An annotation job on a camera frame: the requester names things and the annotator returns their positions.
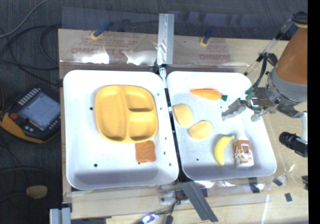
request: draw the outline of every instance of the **wooden table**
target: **wooden table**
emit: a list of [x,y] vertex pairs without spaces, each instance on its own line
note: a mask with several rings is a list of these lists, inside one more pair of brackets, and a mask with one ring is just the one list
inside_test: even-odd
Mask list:
[[[59,30],[59,55],[60,59],[60,79],[73,69],[127,69],[126,65],[109,67],[108,65],[83,64],[70,62],[71,49],[75,48],[84,35],[88,32],[81,30]],[[157,40],[157,35],[147,35],[147,41],[140,44],[141,51],[145,51],[144,45]],[[199,47],[198,37],[175,36],[175,46],[186,45],[193,47],[193,52]],[[202,53],[204,57],[210,57],[220,51],[222,59],[230,62],[240,63],[237,69],[245,69],[243,63],[251,64],[257,57],[259,51],[262,51],[269,43],[268,40],[251,39],[213,39],[211,44],[219,43],[220,49],[212,48],[212,53]],[[272,49],[278,57],[283,52],[287,41],[279,41]],[[183,53],[187,58],[181,56],[181,60],[190,60],[191,52]],[[150,66],[134,66],[136,70],[151,70]],[[263,78],[260,86],[264,86],[266,78]],[[62,140],[62,185],[65,202],[72,203],[71,219],[89,219],[98,217],[111,217],[105,220],[107,224],[133,224],[141,220],[143,216],[153,211],[167,210],[169,205],[161,205],[157,188],[141,188],[136,190],[99,190],[71,192],[71,185],[66,178],[66,138],[64,127],[64,96],[63,90],[60,91],[61,98],[61,140]],[[299,111],[307,110],[307,103],[302,103],[296,107]],[[261,190],[260,193],[220,193],[219,191],[209,192],[211,195],[207,198],[213,212],[217,216],[219,223],[226,224],[276,224],[276,223],[308,223],[309,222],[309,201],[308,190],[304,188],[301,176],[308,175],[308,159],[295,154],[292,150],[283,146],[278,137],[283,131],[301,135],[302,126],[299,119],[292,119],[282,113],[267,114],[263,116],[274,153],[277,158],[277,173],[280,177],[286,174],[288,178],[285,185],[279,186],[271,182],[268,189]],[[175,224],[195,224],[202,222],[190,202],[184,202],[176,205],[172,213]],[[165,222],[165,216],[161,215],[153,223],[161,224]]]

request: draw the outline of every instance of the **device screen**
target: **device screen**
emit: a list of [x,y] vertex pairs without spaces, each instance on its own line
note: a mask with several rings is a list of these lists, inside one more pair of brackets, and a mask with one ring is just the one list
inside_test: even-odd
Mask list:
[[29,118],[42,131],[60,114],[60,104],[44,93],[39,93],[25,108],[18,112]]

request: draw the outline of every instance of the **carrot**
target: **carrot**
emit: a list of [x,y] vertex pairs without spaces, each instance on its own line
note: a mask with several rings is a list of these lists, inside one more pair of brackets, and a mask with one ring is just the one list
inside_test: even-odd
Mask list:
[[219,100],[222,97],[220,92],[215,89],[192,89],[190,93],[214,101]]

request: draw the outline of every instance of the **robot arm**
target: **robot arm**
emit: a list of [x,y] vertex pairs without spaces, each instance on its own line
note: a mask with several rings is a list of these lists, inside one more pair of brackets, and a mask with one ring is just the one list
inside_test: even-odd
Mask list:
[[[231,118],[243,112],[246,108],[253,110],[252,121],[256,121],[266,113],[277,111],[292,117],[300,118],[302,122],[302,136],[284,132],[280,135],[280,142],[296,153],[304,157],[308,156],[308,121],[306,112],[298,112],[295,106],[307,101],[308,77],[308,15],[299,12],[292,15],[290,20],[281,28],[280,32],[260,54],[257,62],[262,61],[262,69],[258,80],[249,88],[246,93],[246,100],[239,98],[229,106],[229,109],[222,112],[222,119]],[[278,61],[272,61],[269,51],[271,47],[281,38],[287,29],[295,24],[299,27],[293,35]],[[274,64],[272,71],[268,74],[265,87],[258,87],[262,76],[265,73],[267,62]]]

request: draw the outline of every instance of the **yellow potato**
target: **yellow potato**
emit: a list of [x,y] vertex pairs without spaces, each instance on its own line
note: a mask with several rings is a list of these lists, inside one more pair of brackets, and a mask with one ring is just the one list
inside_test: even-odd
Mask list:
[[177,104],[173,107],[174,115],[178,121],[178,123],[182,127],[188,127],[194,120],[194,116],[189,109],[189,107],[185,104]]
[[213,128],[208,121],[200,121],[191,126],[188,131],[195,140],[203,140],[210,135]]

